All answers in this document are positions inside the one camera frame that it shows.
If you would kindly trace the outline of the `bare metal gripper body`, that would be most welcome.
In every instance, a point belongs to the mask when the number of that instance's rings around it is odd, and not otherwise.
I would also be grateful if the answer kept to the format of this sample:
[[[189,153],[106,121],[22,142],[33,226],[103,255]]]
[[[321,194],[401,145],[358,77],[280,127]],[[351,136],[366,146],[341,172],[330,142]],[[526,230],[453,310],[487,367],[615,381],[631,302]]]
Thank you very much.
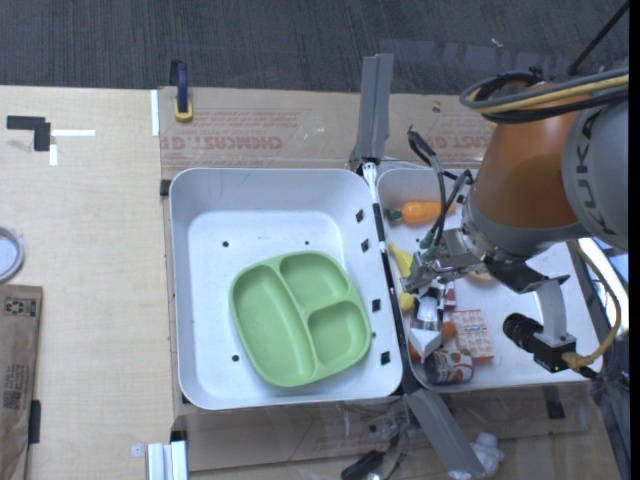
[[[428,270],[434,275],[483,275],[487,243],[484,237],[466,227],[451,228],[441,233],[427,248]]]

